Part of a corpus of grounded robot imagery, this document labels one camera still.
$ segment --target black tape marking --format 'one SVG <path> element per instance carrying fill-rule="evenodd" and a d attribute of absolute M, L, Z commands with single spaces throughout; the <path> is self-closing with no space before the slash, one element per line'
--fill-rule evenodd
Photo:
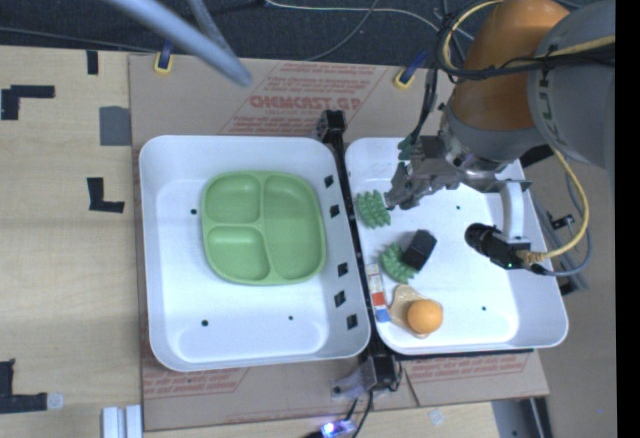
<path fill-rule="evenodd" d="M 0 413 L 25 413 L 47 409 L 47 394 L 13 394 L 13 365 L 15 360 L 0 362 Z"/>
<path fill-rule="evenodd" d="M 53 98 L 55 96 L 55 86 L 12 84 L 9 89 L 3 89 L 0 93 L 0 120 L 18 119 L 21 98 Z"/>
<path fill-rule="evenodd" d="M 12 84 L 11 93 L 18 98 L 53 98 L 56 96 L 56 87 L 33 84 Z"/>
<path fill-rule="evenodd" d="M 89 210 L 97 210 L 101 212 L 124 212 L 124 202 L 105 202 L 104 201 L 104 179 L 99 177 L 87 178 L 89 187 Z"/>
<path fill-rule="evenodd" d="M 17 120 L 20 99 L 11 90 L 2 90 L 0 94 L 0 120 Z"/>
<path fill-rule="evenodd" d="M 98 51 L 88 50 L 87 51 L 87 74 L 98 75 L 98 71 L 99 71 Z"/>

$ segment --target white tray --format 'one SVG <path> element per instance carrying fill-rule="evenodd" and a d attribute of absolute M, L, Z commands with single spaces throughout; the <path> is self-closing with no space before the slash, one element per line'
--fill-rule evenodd
<path fill-rule="evenodd" d="M 358 193 L 391 188 L 402 138 L 354 141 L 347 149 L 349 183 Z M 519 162 L 507 167 L 501 179 L 524 178 Z M 528 193 L 525 193 L 525 236 L 534 250 L 545 250 L 542 232 Z M 423 296 L 440 302 L 444 321 L 436 332 L 420 339 L 392 323 L 376 323 L 381 339 L 406 355 L 430 355 L 552 347 L 567 334 L 568 322 L 554 277 L 524 270 L 506 271 L 480 255 L 464 240 L 472 223 L 502 226 L 502 204 L 497 194 L 483 195 L 460 185 L 426 196 L 410 210 L 396 207 L 391 225 L 367 228 L 358 221 L 365 264 L 393 242 L 406 248 L 418 229 L 428 230 L 437 244 L 410 285 Z M 547 261 L 545 267 L 551 268 Z M 397 283 L 383 274 L 387 302 Z"/>
<path fill-rule="evenodd" d="M 160 136 L 140 153 L 151 347 L 166 367 L 194 371 L 352 357 L 371 328 L 333 154 L 308 138 Z M 214 176 L 298 175 L 315 189 L 325 266 L 291 285 L 227 282 L 209 267 L 199 209 Z M 331 177 L 327 187 L 325 179 Z M 340 213 L 331 217 L 337 205 Z"/>

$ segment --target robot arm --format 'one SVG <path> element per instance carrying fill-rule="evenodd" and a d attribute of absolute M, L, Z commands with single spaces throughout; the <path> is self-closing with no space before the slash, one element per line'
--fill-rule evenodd
<path fill-rule="evenodd" d="M 452 35 L 470 13 L 488 5 L 495 8 L 458 69 L 448 58 Z M 384 195 L 389 208 L 409 209 L 460 183 L 512 196 L 496 174 L 540 145 L 549 145 L 561 162 L 567 156 L 606 169 L 613 193 L 615 1 L 571 13 L 551 0 L 472 3 L 443 29 L 437 59 L 438 69 L 458 81 L 438 135 L 405 140 L 411 148 L 404 145 Z M 511 218 L 505 210 L 505 222 Z M 481 227 L 470 231 L 467 242 L 494 261 L 501 258 L 496 263 L 502 267 L 548 258 Z"/>

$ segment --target black connector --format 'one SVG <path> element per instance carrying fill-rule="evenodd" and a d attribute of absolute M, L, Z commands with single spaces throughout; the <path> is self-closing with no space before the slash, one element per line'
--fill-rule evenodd
<path fill-rule="evenodd" d="M 496 237 L 500 233 L 495 226 L 474 223 L 467 228 L 464 239 L 474 250 L 489 257 L 491 262 L 503 269 L 524 268 L 523 261 L 517 252 L 528 250 L 531 243 L 527 241 L 507 243 Z"/>
<path fill-rule="evenodd" d="M 542 267 L 540 264 L 531 264 L 528 267 L 529 271 L 531 271 L 532 273 L 535 274 L 540 274 L 542 276 L 547 276 L 549 274 L 549 271 L 547 271 L 544 267 Z"/>

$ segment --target yellow cable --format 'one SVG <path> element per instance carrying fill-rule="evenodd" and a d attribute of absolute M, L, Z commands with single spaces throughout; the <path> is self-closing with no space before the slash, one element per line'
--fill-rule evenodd
<path fill-rule="evenodd" d="M 442 57 L 444 59 L 445 65 L 447 66 L 447 68 L 451 69 L 451 70 L 457 70 L 458 68 L 451 62 L 451 58 L 449 57 L 449 45 L 451 43 L 451 39 L 453 38 L 453 33 L 455 32 L 455 30 L 460 27 L 460 25 L 467 20 L 467 18 L 469 18 L 471 15 L 473 15 L 474 13 L 476 13 L 477 11 L 487 7 L 487 6 L 491 6 L 494 4 L 499 4 L 501 2 L 503 2 L 504 0 L 491 0 L 491 1 L 487 1 L 487 2 L 483 2 L 478 4 L 477 6 L 474 6 L 473 8 L 467 10 L 463 15 L 461 15 L 460 17 L 458 17 L 458 19 L 456 20 L 456 22 L 453 24 L 453 26 L 451 27 L 450 31 L 447 33 L 447 36 L 445 38 L 445 41 L 442 44 Z M 551 57 L 556 57 L 556 56 L 563 56 L 563 55 L 567 55 L 567 54 L 580 54 L 582 52 L 587 52 L 589 50 L 592 49 L 597 49 L 600 47 L 606 47 L 609 45 L 615 45 L 616 43 L 616 36 L 615 35 L 610 35 L 610 36 L 604 36 L 602 38 L 596 38 L 595 40 L 590 40 L 590 41 L 586 41 L 583 43 L 579 43 L 577 45 L 571 45 L 569 47 L 565 47 L 563 49 L 559 49 L 556 51 L 553 51 L 549 54 L 544 54 L 541 56 L 536 56 L 534 58 L 532 58 L 532 61 L 515 61 L 512 63 L 512 67 L 526 67 L 526 66 L 531 66 L 532 68 L 536 66 L 535 61 L 538 60 L 545 60 Z"/>
<path fill-rule="evenodd" d="M 567 175 L 569 175 L 571 182 L 573 182 L 573 185 L 575 186 L 576 191 L 578 192 L 578 196 L 580 197 L 580 201 L 582 203 L 582 224 L 580 225 L 580 228 L 578 229 L 578 233 L 573 237 L 573 239 L 571 239 L 564 246 L 561 246 L 555 250 L 551 250 L 547 252 L 518 251 L 516 254 L 527 264 L 532 264 L 534 262 L 541 262 L 545 259 L 557 257 L 558 255 L 562 255 L 566 251 L 570 250 L 576 244 L 578 244 L 578 242 L 582 239 L 582 237 L 587 231 L 587 226 L 589 225 L 589 202 L 587 201 L 587 195 L 585 194 L 584 189 L 582 188 L 582 185 L 578 181 L 578 177 L 576 177 L 576 174 L 573 172 L 573 170 L 569 166 L 569 163 L 565 160 L 565 158 L 562 156 L 562 154 L 558 150 L 556 150 L 555 148 L 552 148 L 552 150 L 556 158 L 558 159 L 558 161 L 560 161 L 560 164 L 562 165 L 564 170 L 567 172 Z"/>
<path fill-rule="evenodd" d="M 453 24 L 453 26 L 451 26 L 451 30 L 447 33 L 447 36 L 445 38 L 445 41 L 442 43 L 442 57 L 445 61 L 445 64 L 447 65 L 448 68 L 452 69 L 452 70 L 457 70 L 457 67 L 451 62 L 451 58 L 449 57 L 449 44 L 451 43 L 451 38 L 453 37 L 453 33 L 455 33 L 456 29 L 458 29 L 458 27 L 460 27 L 460 25 L 467 20 L 467 18 L 469 18 L 471 15 L 473 15 L 474 13 L 480 11 L 483 8 L 486 8 L 487 6 L 492 6 L 494 4 L 499 4 L 501 2 L 504 2 L 505 0 L 492 0 L 492 1 L 486 1 L 483 3 L 480 3 L 476 6 L 474 6 L 473 8 L 467 10 L 464 14 L 462 14 L 460 17 L 458 17 L 458 20 L 456 20 L 456 22 Z"/>

